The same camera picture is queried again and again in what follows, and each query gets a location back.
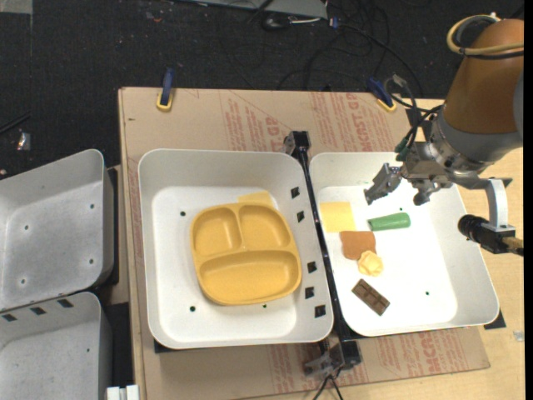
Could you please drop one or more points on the green cylinder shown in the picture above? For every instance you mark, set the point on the green cylinder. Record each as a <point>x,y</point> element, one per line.
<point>389,221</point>

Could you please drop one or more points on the brown chocolate bar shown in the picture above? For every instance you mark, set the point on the brown chocolate bar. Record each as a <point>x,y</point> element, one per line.
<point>370,297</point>

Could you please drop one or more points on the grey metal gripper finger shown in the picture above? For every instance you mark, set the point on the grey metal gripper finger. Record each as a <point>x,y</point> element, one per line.
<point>424,194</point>
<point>383,183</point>

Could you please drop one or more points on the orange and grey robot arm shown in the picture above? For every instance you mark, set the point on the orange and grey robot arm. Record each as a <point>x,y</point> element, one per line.
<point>483,94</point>

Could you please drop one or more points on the pale yellow cheese slice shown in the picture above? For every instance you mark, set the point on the pale yellow cheese slice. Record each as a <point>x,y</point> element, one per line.
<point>337,217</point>
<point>258,197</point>

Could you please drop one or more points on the white plastic tray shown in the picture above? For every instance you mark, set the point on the white plastic tray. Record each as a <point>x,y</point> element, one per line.
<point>433,265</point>
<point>175,265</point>
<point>50,348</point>
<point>50,227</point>

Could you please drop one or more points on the thin black rod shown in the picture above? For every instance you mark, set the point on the thin black rod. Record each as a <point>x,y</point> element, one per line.
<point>325,240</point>

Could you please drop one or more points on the yellow divided plate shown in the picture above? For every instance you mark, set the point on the yellow divided plate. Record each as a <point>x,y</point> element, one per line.
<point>245,256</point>

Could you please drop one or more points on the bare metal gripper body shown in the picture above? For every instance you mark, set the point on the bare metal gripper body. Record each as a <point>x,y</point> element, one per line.
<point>429,165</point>

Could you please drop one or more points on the black cylinder on white bracket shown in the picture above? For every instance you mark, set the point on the black cylinder on white bracket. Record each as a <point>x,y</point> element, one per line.
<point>497,206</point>

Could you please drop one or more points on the brown cardboard board red print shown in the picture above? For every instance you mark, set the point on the brown cardboard board red print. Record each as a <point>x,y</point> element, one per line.
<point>233,119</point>

